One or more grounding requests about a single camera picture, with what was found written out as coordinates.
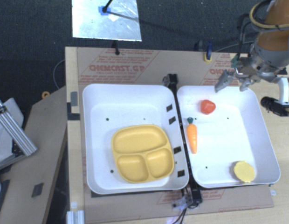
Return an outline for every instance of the orange ring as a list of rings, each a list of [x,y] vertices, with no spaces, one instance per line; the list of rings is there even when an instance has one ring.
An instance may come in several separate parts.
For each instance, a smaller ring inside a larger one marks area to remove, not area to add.
[[[47,96],[50,96],[50,93],[48,91],[44,91],[41,95],[42,99],[45,99]]]

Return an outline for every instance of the red tomato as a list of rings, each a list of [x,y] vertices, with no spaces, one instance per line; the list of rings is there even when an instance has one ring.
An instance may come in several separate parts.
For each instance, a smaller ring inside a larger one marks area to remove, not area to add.
[[[216,109],[215,103],[210,100],[203,100],[200,104],[200,111],[204,114],[210,114]]]

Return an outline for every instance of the gray square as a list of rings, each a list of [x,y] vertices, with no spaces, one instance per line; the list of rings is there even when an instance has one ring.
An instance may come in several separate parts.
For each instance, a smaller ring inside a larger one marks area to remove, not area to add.
[[[141,41],[136,0],[72,0],[73,37]]]

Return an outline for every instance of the toy carrot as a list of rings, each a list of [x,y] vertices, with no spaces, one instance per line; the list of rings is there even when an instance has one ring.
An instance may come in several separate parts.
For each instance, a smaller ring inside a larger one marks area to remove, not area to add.
[[[193,118],[189,117],[187,121],[189,123],[186,129],[187,137],[188,137],[192,152],[196,154],[197,152],[197,129],[196,129],[196,126],[193,124]]]

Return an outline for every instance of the yellow lid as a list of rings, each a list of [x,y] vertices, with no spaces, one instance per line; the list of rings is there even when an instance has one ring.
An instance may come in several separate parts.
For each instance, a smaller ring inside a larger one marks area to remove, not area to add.
[[[243,182],[251,182],[255,178],[254,168],[246,161],[239,161],[234,166],[234,174]]]
[[[114,133],[111,145],[117,169],[128,182],[150,182],[173,172],[172,147],[159,126],[139,125],[120,129]]]

